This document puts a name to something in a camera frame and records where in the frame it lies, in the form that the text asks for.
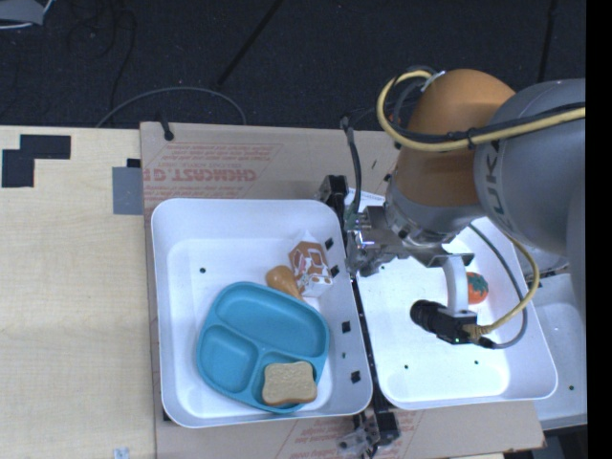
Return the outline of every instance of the cardboard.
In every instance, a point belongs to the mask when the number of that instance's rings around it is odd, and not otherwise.
[[[167,142],[156,122],[141,125],[143,205],[151,315],[151,354],[157,453],[166,458],[340,458],[337,439],[353,430],[352,417],[274,420],[190,429],[164,420],[150,217],[173,197],[312,199],[326,175],[355,186],[341,130],[170,123]],[[362,189],[379,195],[397,149],[382,131],[356,131]],[[377,457],[428,459],[541,448],[544,437],[531,402],[394,410],[401,437]]]

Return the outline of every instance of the toy bread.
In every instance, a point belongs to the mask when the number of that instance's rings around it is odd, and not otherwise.
[[[313,366],[307,361],[274,362],[264,369],[261,397],[269,406],[288,403],[309,403],[317,397]]]

